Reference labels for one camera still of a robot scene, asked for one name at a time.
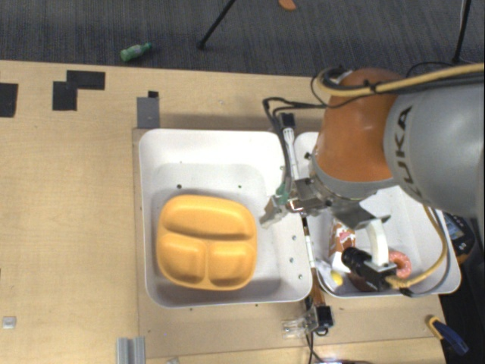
yellow cable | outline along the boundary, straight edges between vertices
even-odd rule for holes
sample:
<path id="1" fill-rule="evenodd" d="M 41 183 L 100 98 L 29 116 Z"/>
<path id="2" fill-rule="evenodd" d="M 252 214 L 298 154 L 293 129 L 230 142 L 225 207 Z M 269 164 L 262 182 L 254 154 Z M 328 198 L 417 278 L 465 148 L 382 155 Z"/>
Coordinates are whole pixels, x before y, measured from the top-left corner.
<path id="1" fill-rule="evenodd" d="M 398 278 L 396 275 L 390 275 L 386 277 L 386 282 L 390 284 L 390 286 L 394 289 L 400 289 L 400 288 L 409 288 L 410 286 L 417 284 L 419 282 L 422 282 L 424 279 L 428 278 L 430 275 L 432 275 L 438 267 L 443 263 L 443 260 L 446 258 L 446 254 L 448 251 L 448 243 L 446 242 L 446 235 L 445 233 L 441 230 L 440 226 L 436 223 L 434 220 L 433 215 L 430 212 L 430 208 L 427 206 L 423 206 L 424 211 L 426 212 L 427 217 L 430 219 L 431 224 L 433 225 L 434 229 L 438 233 L 441 239 L 441 255 L 438 258 L 438 260 L 435 261 L 435 263 L 429 267 L 428 270 L 425 272 L 420 273 L 419 275 L 416 275 L 413 278 L 409 279 L 401 279 Z"/>
<path id="2" fill-rule="evenodd" d="M 357 96 L 369 96 L 376 93 L 385 93 L 389 92 L 390 90 L 398 90 L 410 86 L 416 86 L 421 83 L 428 83 L 436 80 L 442 80 L 443 78 L 450 78 L 459 76 L 462 74 L 469 74 L 469 73 L 480 73 L 484 71 L 484 64 L 466 64 L 463 66 L 455 66 L 450 67 L 447 69 L 442 69 L 439 71 L 433 71 L 431 73 L 421 74 L 416 77 L 411 78 L 404 78 L 402 80 L 390 81 L 387 83 L 378 83 L 372 88 L 366 86 L 358 89 L 335 89 L 332 87 L 325 86 L 322 82 L 322 76 L 324 72 L 320 72 L 317 78 L 317 82 L 319 87 L 325 92 L 330 94 L 331 96 L 338 96 L 338 97 L 357 97 Z"/>

black pole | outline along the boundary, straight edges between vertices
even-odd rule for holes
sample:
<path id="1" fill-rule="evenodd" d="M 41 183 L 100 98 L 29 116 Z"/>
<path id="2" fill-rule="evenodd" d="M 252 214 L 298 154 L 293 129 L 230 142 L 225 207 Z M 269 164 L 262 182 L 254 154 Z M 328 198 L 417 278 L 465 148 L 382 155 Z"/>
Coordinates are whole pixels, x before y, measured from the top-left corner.
<path id="1" fill-rule="evenodd" d="M 465 30 L 467 29 L 468 15 L 470 14 L 471 0 L 465 3 L 465 10 L 463 11 L 462 27 L 460 28 L 460 35 L 458 36 L 458 43 L 456 45 L 455 56 L 452 62 L 457 64 L 460 62 L 460 53 L 462 52 L 463 39 L 465 37 Z"/>
<path id="2" fill-rule="evenodd" d="M 236 0 L 229 0 L 222 12 L 219 14 L 215 22 L 211 25 L 211 28 L 208 29 L 207 33 L 204 35 L 204 37 L 197 42 L 197 49 L 203 50 L 205 47 L 205 43 L 208 41 L 208 39 L 211 37 L 212 33 L 214 30 L 217 28 L 219 23 L 224 19 L 224 16 L 226 16 L 226 13 L 230 10 L 230 8 L 233 6 L 234 2 Z"/>

pink donut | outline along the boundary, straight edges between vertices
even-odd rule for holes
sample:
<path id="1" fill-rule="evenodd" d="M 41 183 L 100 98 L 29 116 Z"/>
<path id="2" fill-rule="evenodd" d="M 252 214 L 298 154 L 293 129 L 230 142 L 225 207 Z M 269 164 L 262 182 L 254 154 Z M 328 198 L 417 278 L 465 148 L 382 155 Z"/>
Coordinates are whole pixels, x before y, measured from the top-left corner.
<path id="1" fill-rule="evenodd" d="M 396 275 L 398 278 L 406 279 L 411 275 L 411 260 L 406 254 L 400 251 L 390 251 L 389 261 L 397 265 Z"/>

yellow plate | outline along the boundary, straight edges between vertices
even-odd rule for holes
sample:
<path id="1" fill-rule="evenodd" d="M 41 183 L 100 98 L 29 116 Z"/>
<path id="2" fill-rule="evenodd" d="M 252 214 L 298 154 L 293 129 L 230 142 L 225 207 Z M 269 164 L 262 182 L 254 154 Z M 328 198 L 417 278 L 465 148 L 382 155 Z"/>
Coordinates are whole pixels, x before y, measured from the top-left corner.
<path id="1" fill-rule="evenodd" d="M 158 267 L 180 286 L 236 290 L 254 274 L 256 238 L 255 220 L 240 203 L 176 196 L 165 204 L 158 219 Z"/>

blue object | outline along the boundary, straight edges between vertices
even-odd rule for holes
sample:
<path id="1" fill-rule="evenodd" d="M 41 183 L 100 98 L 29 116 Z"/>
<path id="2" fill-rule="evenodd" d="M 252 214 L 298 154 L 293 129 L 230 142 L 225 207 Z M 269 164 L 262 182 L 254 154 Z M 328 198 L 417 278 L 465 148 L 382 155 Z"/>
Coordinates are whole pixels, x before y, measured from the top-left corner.
<path id="1" fill-rule="evenodd" d="M 458 333 L 456 333 L 449 326 L 439 321 L 433 322 L 433 326 L 443 336 L 443 339 L 446 340 L 451 345 L 453 350 L 459 356 L 464 356 L 468 352 L 469 350 L 468 345 L 463 341 L 463 339 L 458 335 Z"/>

